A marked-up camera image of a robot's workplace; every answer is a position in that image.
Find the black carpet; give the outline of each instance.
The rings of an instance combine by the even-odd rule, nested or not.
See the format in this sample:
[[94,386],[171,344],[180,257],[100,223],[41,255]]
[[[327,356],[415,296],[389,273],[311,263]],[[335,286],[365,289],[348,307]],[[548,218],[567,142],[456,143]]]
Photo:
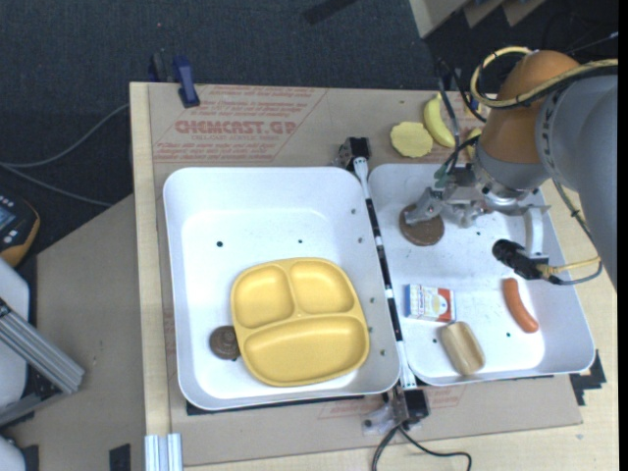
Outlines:
[[[426,39],[408,0],[0,0],[0,163],[69,148],[149,80],[151,55],[185,54],[197,82],[435,89],[434,59],[468,81],[504,45],[569,51],[617,31],[618,0],[549,0],[517,26],[501,9],[470,29],[461,13]],[[578,52],[617,57],[617,40]],[[0,184],[41,216],[30,256],[132,192],[128,109],[62,158],[0,166]]]

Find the toy sausage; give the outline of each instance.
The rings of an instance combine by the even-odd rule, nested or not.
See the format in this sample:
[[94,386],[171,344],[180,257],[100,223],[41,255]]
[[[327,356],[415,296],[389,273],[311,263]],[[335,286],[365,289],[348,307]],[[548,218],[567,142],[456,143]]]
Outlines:
[[503,296],[506,299],[506,305],[510,314],[512,314],[512,317],[521,329],[528,334],[535,333],[539,329],[539,323],[523,304],[516,279],[508,278],[503,280]]

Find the yellow wire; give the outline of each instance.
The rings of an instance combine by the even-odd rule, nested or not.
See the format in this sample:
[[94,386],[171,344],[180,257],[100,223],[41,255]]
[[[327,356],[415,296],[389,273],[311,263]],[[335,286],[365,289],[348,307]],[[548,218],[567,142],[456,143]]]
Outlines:
[[581,262],[568,263],[567,265],[552,266],[552,265],[546,265],[546,264],[539,264],[537,265],[537,269],[544,276],[552,276],[560,272],[570,271],[573,269],[579,269],[580,267],[586,267],[587,265],[592,265],[594,263],[600,263],[599,256],[596,256],[595,258],[591,258],[590,260],[583,260]]
[[504,47],[502,49],[499,49],[498,51],[494,52],[490,56],[487,56],[482,62],[482,64],[475,69],[475,71],[473,72],[473,76],[471,77],[470,89],[471,89],[471,94],[473,95],[473,97],[476,98],[478,102],[490,108],[513,108],[516,106],[520,106],[522,103],[525,103],[527,100],[533,98],[539,92],[549,87],[552,87],[553,85],[565,79],[576,77],[576,76],[585,74],[587,72],[590,72],[592,70],[599,69],[599,68],[615,67],[619,64],[618,60],[616,59],[592,61],[590,63],[586,63],[584,65],[580,65],[578,67],[572,68],[571,70],[568,70],[567,72],[564,72],[556,77],[552,77],[549,80],[546,80],[545,82],[543,82],[541,85],[538,85],[537,87],[529,90],[528,92],[518,95],[516,98],[497,100],[497,99],[489,98],[481,94],[478,91],[477,83],[480,78],[480,72],[482,72],[482,70],[485,69],[494,60],[503,56],[504,54],[516,53],[516,54],[521,54],[522,56],[525,56],[527,54],[531,54],[532,52],[533,51],[531,49],[528,49],[527,47],[511,46],[511,47]]

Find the small milk carton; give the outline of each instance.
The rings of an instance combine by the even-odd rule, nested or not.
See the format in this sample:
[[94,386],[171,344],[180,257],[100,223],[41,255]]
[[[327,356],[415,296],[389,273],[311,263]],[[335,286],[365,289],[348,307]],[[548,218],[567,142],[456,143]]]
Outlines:
[[455,302],[450,289],[407,285],[404,307],[407,318],[439,323],[455,321]]

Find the yellow divided plate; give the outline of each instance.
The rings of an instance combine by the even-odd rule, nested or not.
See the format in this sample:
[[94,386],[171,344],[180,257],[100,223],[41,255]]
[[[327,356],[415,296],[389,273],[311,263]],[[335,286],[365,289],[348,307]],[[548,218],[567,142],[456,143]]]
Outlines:
[[346,273],[322,258],[290,258],[242,272],[231,295],[248,370],[271,386],[315,384],[358,368],[369,351],[362,307]]

